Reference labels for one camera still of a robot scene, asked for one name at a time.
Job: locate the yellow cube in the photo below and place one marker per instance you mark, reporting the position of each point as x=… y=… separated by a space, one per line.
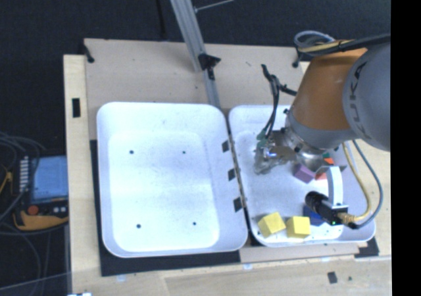
x=271 y=224
x=298 y=227

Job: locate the pale wood board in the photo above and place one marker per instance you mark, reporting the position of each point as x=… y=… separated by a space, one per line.
x=148 y=74

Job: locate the red cube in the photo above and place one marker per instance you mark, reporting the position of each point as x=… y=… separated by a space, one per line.
x=321 y=176

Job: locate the orange cube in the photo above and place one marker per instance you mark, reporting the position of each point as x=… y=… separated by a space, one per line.
x=329 y=161

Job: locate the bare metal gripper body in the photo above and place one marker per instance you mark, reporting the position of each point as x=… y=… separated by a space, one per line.
x=309 y=158

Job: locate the blue cube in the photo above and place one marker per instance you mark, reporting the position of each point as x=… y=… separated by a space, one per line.
x=312 y=218

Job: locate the thin black and white rod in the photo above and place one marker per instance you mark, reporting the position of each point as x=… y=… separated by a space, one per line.
x=237 y=169

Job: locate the white plastic tray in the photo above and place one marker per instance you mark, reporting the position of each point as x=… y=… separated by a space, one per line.
x=279 y=196
x=164 y=183

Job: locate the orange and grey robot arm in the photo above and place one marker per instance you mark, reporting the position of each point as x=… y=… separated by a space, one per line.
x=322 y=97

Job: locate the black cylinder on white bracket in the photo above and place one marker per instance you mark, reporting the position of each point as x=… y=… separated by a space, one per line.
x=324 y=206

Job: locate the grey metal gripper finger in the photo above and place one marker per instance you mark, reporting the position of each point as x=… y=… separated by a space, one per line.
x=271 y=163
x=260 y=163

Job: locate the purple cube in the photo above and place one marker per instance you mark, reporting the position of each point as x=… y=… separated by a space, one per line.
x=304 y=173

